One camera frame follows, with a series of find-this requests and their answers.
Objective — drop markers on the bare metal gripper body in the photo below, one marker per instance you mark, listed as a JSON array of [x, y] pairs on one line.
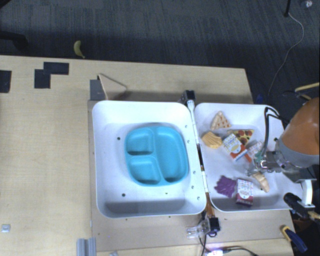
[[273, 160]]

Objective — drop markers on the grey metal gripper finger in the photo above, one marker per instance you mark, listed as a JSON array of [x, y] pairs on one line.
[[253, 171], [268, 170]]

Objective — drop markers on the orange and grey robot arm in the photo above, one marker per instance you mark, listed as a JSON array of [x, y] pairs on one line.
[[303, 130]]

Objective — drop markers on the red and white carton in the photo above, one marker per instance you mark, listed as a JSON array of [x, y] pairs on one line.
[[245, 192]]

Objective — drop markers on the small white pink carton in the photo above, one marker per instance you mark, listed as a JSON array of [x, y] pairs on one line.
[[254, 148]]

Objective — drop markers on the white and orange carton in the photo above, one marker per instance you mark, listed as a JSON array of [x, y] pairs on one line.
[[235, 147]]

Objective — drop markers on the purple grapes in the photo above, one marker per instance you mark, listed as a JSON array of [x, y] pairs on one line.
[[226, 187]]

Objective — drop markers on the white plastic tray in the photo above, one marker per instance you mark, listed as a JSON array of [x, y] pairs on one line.
[[107, 162], [220, 165]]

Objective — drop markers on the pizza slice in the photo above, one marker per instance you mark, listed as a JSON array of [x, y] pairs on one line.
[[243, 135]]

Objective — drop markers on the yellow ridged bread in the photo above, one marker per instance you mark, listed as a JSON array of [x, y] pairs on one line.
[[212, 140]]

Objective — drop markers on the tan waffle slice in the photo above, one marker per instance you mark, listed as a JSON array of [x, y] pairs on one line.
[[220, 121]]

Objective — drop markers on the thin black and white rod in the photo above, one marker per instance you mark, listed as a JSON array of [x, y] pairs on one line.
[[198, 140]]

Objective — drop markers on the blue divided plate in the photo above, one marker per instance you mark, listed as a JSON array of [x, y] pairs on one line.
[[165, 155]]

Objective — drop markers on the yellow banana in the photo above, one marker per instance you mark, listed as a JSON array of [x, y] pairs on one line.
[[78, 48]]

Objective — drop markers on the black cylinder on white bracket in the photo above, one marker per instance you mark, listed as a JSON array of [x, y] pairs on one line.
[[297, 203]]

